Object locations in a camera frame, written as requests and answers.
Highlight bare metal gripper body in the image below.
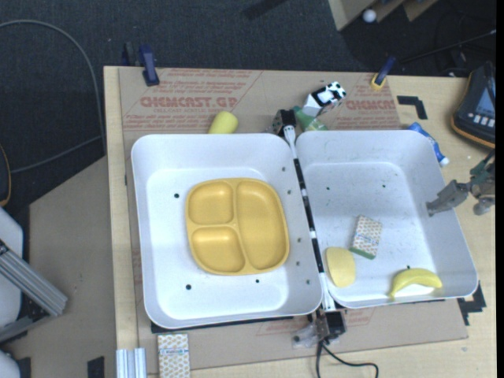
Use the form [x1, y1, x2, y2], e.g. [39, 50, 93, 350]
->
[469, 179, 496, 201]

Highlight white plastic tray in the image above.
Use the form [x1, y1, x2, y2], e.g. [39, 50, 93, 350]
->
[130, 132, 324, 329]
[294, 128, 480, 309]

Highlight blue and white packet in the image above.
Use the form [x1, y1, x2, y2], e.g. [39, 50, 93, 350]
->
[406, 121, 450, 168]

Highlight yellow banana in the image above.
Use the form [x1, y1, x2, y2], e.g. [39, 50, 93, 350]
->
[388, 267, 443, 299]

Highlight yellow patterned carton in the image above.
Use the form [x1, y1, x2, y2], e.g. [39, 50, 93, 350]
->
[157, 332, 191, 378]
[348, 215, 384, 261]

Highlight yellow oval crisp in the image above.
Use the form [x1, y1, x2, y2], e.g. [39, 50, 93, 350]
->
[324, 246, 357, 289]

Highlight thin black and white rod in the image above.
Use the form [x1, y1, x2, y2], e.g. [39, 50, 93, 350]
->
[283, 124, 335, 313]

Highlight black and white cow carton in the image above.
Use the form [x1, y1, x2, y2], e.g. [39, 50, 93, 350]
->
[302, 80, 347, 118]

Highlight green bottle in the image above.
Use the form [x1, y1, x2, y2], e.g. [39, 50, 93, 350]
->
[292, 105, 328, 132]

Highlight yellow divided plate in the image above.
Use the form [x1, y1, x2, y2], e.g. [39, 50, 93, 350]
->
[184, 177, 291, 277]

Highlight yellow cylinder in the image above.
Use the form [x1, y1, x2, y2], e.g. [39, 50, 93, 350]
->
[207, 110, 239, 135]

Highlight brown cardboard board red print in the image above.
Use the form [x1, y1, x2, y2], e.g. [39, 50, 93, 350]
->
[117, 67, 470, 373]

